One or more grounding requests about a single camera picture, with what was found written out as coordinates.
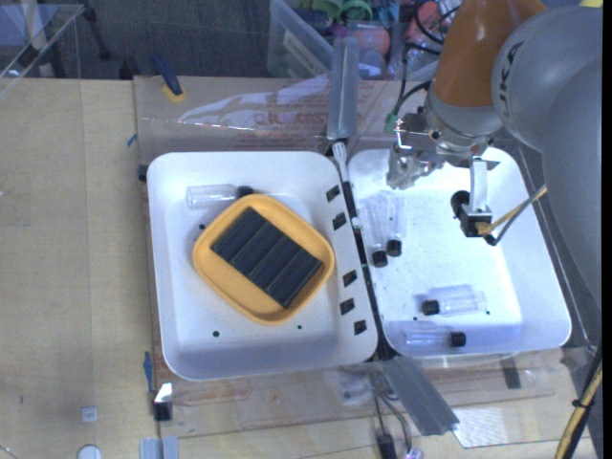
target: white tray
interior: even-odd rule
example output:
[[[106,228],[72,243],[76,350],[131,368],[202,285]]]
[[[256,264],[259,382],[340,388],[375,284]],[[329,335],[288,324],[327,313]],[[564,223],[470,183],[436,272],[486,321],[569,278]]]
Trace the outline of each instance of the white tray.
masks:
[[[484,158],[500,162],[488,176],[495,220],[529,195],[512,157],[490,148]],[[387,167],[386,149],[352,158],[349,175],[358,208],[365,197],[391,190]],[[526,209],[491,247],[482,238],[467,238],[453,219],[450,197],[457,190],[470,191],[470,171],[446,164],[414,187],[394,191],[407,196],[411,206],[404,254],[370,271],[387,340],[401,355],[422,357],[559,347],[570,336],[571,320],[534,209]],[[424,317],[420,312],[428,290],[464,284],[486,295],[488,313]],[[465,332],[466,346],[454,351],[408,347],[403,329],[424,321]]]
[[[312,152],[170,153],[148,168],[153,260],[164,358],[189,380],[281,373],[363,362],[378,336],[355,238],[334,164]],[[193,243],[200,225],[220,208],[187,208],[188,186],[233,184],[272,195],[318,230],[334,248],[336,269],[292,319],[268,326],[231,307],[195,272]],[[347,220],[334,229],[333,219]],[[357,280],[344,287],[343,276]],[[344,315],[340,304],[353,299]]]

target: orange tray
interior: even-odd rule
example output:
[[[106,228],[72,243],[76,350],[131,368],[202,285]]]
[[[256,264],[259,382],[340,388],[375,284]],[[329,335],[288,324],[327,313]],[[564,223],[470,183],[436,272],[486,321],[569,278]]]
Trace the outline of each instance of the orange tray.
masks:
[[[321,262],[287,308],[283,308],[212,249],[248,208],[254,209]],[[192,260],[196,272],[215,293],[243,315],[267,325],[284,323],[294,317],[317,294],[335,266],[331,245],[316,229],[273,197],[262,194],[238,199],[215,218],[196,240]]]

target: plastic vial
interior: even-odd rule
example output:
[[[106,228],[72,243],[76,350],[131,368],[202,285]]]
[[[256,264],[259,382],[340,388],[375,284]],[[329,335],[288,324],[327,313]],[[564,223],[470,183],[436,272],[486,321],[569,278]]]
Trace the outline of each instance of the plastic vial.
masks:
[[[187,207],[191,210],[205,209],[218,203],[230,203],[245,195],[253,194],[249,186],[190,186],[187,188]]]
[[[487,311],[487,299],[470,285],[435,288],[429,291],[428,299],[421,303],[426,316],[452,317],[466,313]]]
[[[404,330],[404,341],[408,347],[463,347],[466,345],[466,334],[440,327],[410,328]]]
[[[384,197],[388,233],[386,254],[389,256],[400,256],[406,232],[408,198],[402,194],[391,192],[386,193]]]
[[[365,242],[369,251],[372,265],[384,267],[387,264],[386,252],[384,251],[384,234],[381,227],[380,216],[383,199],[370,197],[366,199],[360,208],[361,225],[365,231]]]

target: clear plastic box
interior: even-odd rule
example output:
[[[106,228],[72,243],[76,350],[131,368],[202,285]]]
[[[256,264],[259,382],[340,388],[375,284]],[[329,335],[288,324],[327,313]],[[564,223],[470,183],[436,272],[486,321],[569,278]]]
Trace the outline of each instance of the clear plastic box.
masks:
[[[332,66],[333,47],[293,11],[298,0],[270,1],[268,72],[273,77],[308,78]],[[437,61],[411,72],[409,80],[433,78]]]

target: black lid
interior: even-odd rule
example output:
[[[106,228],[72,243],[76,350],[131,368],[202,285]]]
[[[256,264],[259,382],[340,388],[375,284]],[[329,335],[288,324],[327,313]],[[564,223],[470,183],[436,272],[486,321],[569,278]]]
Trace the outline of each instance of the black lid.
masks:
[[[440,303],[437,299],[430,299],[421,303],[421,311],[426,317],[440,313]]]
[[[254,193],[254,190],[252,189],[252,187],[240,186],[238,187],[238,191],[236,192],[236,197],[240,199],[241,197],[244,197],[246,195],[251,195],[253,193]]]
[[[400,240],[387,241],[386,254],[389,256],[400,256],[402,254],[402,242]]]
[[[378,250],[372,253],[372,261],[374,267],[384,267],[387,264],[386,253],[383,250]]]
[[[450,332],[449,340],[451,347],[464,347],[466,345],[466,334],[463,332]]]
[[[450,207],[452,208],[452,212],[456,218],[459,217],[459,212],[461,211],[461,207],[463,204],[470,203],[470,193],[466,190],[459,190],[452,194],[450,198]]]

